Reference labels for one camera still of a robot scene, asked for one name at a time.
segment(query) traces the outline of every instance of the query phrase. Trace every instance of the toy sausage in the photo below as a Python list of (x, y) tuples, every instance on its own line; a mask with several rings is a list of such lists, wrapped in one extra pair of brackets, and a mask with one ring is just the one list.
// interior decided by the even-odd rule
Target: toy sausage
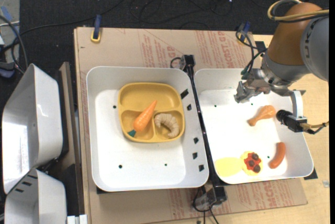
[(277, 143), (276, 155), (272, 159), (272, 161), (269, 163), (269, 167), (271, 169), (277, 168), (282, 163), (282, 161), (284, 160), (284, 157), (285, 157), (285, 152), (286, 152), (285, 143), (283, 143), (283, 142)]

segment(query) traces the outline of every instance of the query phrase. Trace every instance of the toy shrimp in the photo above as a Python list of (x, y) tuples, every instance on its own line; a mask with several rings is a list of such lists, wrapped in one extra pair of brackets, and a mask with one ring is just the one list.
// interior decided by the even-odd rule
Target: toy shrimp
[(167, 134), (169, 138), (175, 138), (179, 135), (179, 125), (177, 120), (172, 114), (161, 113), (157, 114), (154, 118), (155, 125), (160, 128), (161, 124), (169, 128), (170, 133)]

